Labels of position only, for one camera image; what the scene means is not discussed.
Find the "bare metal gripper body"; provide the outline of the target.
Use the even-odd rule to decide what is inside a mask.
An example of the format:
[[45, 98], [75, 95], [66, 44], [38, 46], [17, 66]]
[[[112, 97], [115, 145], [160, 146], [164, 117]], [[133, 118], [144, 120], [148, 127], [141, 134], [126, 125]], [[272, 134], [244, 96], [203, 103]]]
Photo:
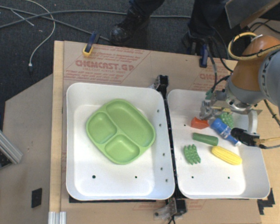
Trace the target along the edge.
[[232, 91], [215, 91], [209, 102], [211, 112], [228, 112], [246, 114], [252, 105], [246, 103], [242, 94], [233, 93]]

